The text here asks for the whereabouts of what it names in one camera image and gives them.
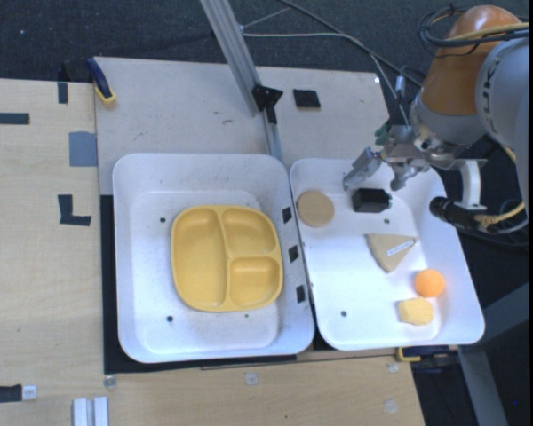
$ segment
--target wooden surface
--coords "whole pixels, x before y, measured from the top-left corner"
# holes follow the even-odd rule
[[[424,425],[409,364],[390,355],[116,375],[105,388],[98,172],[71,167],[68,150],[70,132],[95,132],[92,87],[71,83],[63,105],[56,83],[0,79],[2,112],[30,124],[0,125],[0,386],[33,384],[37,399],[0,404],[0,425],[70,424],[72,399],[96,396],[124,426]],[[60,224],[58,194],[91,224]]]

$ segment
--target yellow bowl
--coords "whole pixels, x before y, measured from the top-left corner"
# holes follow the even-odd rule
[[[276,229],[267,215],[248,207],[181,211],[171,227],[171,270],[180,298],[200,311],[260,308],[282,290]]]

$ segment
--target round wooden block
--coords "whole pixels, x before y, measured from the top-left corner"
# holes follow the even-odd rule
[[[307,225],[322,227],[334,217],[334,204],[331,199],[319,191],[306,191],[296,201],[298,215]]]

